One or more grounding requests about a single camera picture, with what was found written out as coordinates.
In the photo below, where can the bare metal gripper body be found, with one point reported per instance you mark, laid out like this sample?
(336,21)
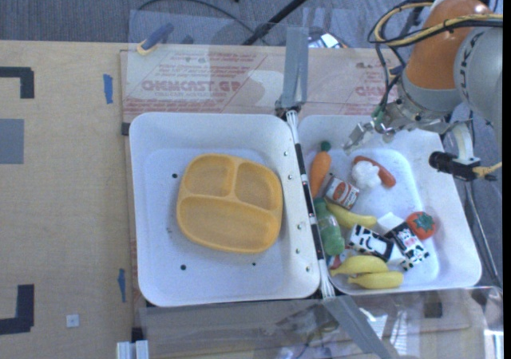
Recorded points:
(415,118)

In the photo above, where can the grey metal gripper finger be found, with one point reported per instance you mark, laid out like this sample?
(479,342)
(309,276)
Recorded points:
(369,129)
(353,140)

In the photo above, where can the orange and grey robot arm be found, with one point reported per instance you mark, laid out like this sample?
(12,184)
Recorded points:
(435,54)

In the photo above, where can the white lumpy toy food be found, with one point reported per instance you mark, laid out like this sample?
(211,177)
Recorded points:
(365,174)

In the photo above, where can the orange carrot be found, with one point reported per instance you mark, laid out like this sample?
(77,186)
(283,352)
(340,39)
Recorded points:
(319,170)

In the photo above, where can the red sausage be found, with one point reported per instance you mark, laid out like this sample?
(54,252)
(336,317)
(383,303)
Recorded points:
(386,176)

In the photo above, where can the small can with tomato label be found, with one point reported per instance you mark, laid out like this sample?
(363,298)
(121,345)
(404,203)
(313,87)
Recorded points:
(341,192)

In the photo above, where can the yellow banana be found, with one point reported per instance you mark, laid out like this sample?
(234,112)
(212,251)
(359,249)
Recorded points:
(361,265)
(377,281)
(349,218)

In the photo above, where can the green bottle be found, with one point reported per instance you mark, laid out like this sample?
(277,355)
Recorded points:
(330,231)

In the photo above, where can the black and white carton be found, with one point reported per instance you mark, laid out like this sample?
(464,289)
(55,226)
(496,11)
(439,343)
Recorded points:
(369,242)

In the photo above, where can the red tomato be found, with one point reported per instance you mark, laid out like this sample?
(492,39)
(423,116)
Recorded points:
(422,226)

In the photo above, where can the white carton with cow print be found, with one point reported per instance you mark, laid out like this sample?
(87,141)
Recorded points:
(411,247)

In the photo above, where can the white plastic tray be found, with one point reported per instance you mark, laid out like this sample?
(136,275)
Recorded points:
(447,261)
(223,281)

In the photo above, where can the yellow divided plate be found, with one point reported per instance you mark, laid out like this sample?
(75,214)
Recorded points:
(227,222)

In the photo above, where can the brown cardboard board, red print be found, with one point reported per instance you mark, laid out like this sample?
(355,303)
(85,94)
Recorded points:
(199,82)

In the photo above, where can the black cylinder on white bracket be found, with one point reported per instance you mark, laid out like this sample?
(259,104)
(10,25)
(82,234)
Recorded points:
(453,164)

